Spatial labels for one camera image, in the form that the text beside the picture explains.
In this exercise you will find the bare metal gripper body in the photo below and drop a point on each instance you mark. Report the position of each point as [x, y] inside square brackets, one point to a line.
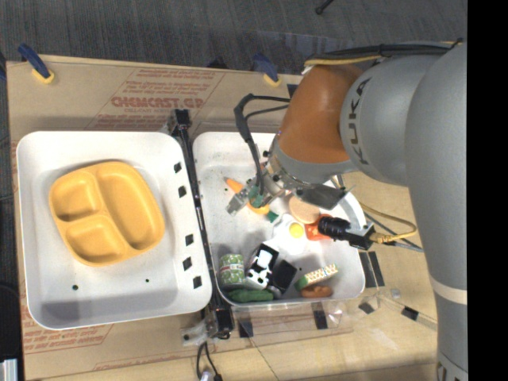
[274, 183]

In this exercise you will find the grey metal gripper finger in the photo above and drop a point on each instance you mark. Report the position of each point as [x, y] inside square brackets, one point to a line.
[245, 195]
[235, 206]

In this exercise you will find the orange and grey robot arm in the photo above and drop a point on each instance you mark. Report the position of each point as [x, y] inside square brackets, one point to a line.
[397, 133]

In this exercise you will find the orange carrot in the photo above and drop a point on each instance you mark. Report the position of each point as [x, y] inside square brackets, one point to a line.
[235, 185]

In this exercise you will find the white plastic tray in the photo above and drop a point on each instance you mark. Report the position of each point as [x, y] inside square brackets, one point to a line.
[238, 236]
[119, 300]

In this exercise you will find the thin black and white rod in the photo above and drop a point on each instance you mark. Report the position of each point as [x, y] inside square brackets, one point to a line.
[198, 212]

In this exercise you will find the tan round biscuit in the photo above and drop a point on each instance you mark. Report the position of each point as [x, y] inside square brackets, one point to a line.
[303, 212]

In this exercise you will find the white fried egg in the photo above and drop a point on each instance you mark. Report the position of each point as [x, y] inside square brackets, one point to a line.
[291, 236]

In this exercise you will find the red carton with star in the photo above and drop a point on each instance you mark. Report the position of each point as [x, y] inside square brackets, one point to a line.
[312, 232]

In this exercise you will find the green can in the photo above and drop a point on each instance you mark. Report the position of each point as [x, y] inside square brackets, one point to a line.
[232, 270]

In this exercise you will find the black box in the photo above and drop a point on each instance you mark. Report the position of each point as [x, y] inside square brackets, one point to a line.
[285, 274]

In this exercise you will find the green pea pod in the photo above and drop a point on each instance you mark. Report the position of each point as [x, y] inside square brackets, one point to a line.
[250, 295]

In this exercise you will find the green patterned sandwich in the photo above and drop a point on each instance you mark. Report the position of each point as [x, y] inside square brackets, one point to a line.
[317, 275]

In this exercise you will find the brown sausage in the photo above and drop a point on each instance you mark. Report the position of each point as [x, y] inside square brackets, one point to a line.
[316, 291]

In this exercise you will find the orange divided plate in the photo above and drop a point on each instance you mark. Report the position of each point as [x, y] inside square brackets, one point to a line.
[107, 212]

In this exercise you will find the brown cardboard board red print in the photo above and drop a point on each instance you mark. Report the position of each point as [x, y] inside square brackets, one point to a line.
[99, 93]

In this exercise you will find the black cylinder on white bracket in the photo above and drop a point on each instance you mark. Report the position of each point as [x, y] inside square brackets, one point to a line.
[337, 228]

